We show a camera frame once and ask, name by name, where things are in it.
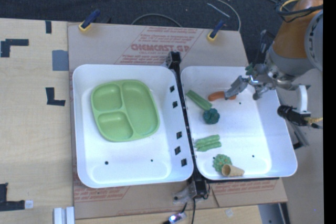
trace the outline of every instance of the ice cream cone toy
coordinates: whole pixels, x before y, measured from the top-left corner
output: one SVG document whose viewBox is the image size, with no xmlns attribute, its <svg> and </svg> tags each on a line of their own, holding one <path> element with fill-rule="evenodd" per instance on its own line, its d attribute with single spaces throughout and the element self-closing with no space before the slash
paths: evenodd
<svg viewBox="0 0 336 224">
<path fill-rule="evenodd" d="M 242 176 L 244 170 L 230 164 L 224 164 L 222 167 L 222 174 L 224 176 Z"/>
</svg>

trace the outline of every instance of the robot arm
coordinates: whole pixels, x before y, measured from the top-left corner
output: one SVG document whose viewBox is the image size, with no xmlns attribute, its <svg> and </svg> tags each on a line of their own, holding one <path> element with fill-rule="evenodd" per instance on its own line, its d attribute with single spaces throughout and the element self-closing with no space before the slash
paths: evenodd
<svg viewBox="0 0 336 224">
<path fill-rule="evenodd" d="M 297 2 L 290 12 L 282 9 L 289 3 Z M 323 67 L 323 0 L 282 0 L 277 13 L 284 19 L 273 43 L 266 51 L 265 61 L 251 63 L 246 68 L 248 78 L 239 76 L 225 92 L 228 99 L 242 92 L 248 85 L 255 89 L 253 99 L 276 87 L 295 90 L 298 107 L 282 105 L 278 114 L 298 126 L 318 127 L 307 111 L 307 88 L 293 84 L 301 75 L 312 68 L 322 72 Z"/>
</svg>

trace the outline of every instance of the white tray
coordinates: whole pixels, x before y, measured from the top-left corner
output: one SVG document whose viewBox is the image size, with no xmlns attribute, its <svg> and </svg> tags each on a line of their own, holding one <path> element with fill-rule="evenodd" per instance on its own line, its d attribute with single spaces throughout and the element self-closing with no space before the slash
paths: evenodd
<svg viewBox="0 0 336 224">
<path fill-rule="evenodd" d="M 245 74 L 244 67 L 187 67 L 181 80 L 184 94 L 193 90 L 203 98 L 230 88 Z M 297 160 L 286 123 L 278 116 L 280 106 L 276 91 L 268 91 L 254 101 L 254 88 L 248 86 L 235 100 L 212 102 L 221 115 L 216 124 L 206 124 L 203 110 L 185 96 L 193 141 L 213 134 L 220 135 L 222 146 L 206 152 L 195 151 L 200 173 L 211 180 L 286 177 L 295 173 Z M 217 154 L 231 158 L 234 166 L 245 170 L 243 177 L 224 177 L 212 164 Z"/>
<path fill-rule="evenodd" d="M 94 87 L 135 79 L 145 83 L 159 111 L 160 126 L 151 136 L 128 142 L 102 137 L 91 110 Z M 175 75 L 161 66 L 83 65 L 73 72 L 77 170 L 92 188 L 187 180 L 193 161 Z"/>
</svg>

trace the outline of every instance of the green plate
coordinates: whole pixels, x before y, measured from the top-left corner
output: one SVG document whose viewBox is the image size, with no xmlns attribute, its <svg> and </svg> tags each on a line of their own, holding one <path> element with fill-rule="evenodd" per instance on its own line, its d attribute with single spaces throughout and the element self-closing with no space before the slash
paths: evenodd
<svg viewBox="0 0 336 224">
<path fill-rule="evenodd" d="M 160 125 L 152 93 L 139 80 L 112 81 L 95 87 L 91 106 L 99 132 L 109 141 L 145 138 Z"/>
</svg>

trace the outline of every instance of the green toy vegetable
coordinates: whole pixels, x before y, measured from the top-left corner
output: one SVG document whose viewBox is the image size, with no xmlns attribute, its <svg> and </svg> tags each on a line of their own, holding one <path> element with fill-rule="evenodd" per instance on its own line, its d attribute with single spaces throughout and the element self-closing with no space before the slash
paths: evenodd
<svg viewBox="0 0 336 224">
<path fill-rule="evenodd" d="M 221 146 L 222 146 L 221 142 L 218 141 L 215 143 L 205 144 L 204 146 L 199 147 L 197 151 L 208 151 L 208 150 L 212 150 L 213 148 L 217 148 Z"/>
<path fill-rule="evenodd" d="M 208 100 L 204 99 L 193 90 L 189 90 L 186 95 L 203 110 L 209 110 L 212 107 L 212 104 Z"/>
<path fill-rule="evenodd" d="M 224 155 L 224 154 L 218 154 L 214 159 L 213 167 L 217 172 L 222 172 L 222 168 L 224 164 L 230 164 L 232 165 L 230 157 Z"/>
<path fill-rule="evenodd" d="M 218 134 L 210 135 L 205 138 L 198 139 L 195 143 L 195 148 L 197 151 L 208 151 L 213 148 L 221 147 L 222 144 L 219 141 L 220 137 Z"/>
<path fill-rule="evenodd" d="M 219 121 L 219 113 L 216 109 L 209 109 L 204 111 L 203 119 L 207 124 L 215 124 Z"/>
<path fill-rule="evenodd" d="M 195 143 L 196 147 L 201 147 L 202 145 L 218 142 L 220 139 L 218 134 L 210 135 L 205 138 L 198 139 Z"/>
</svg>

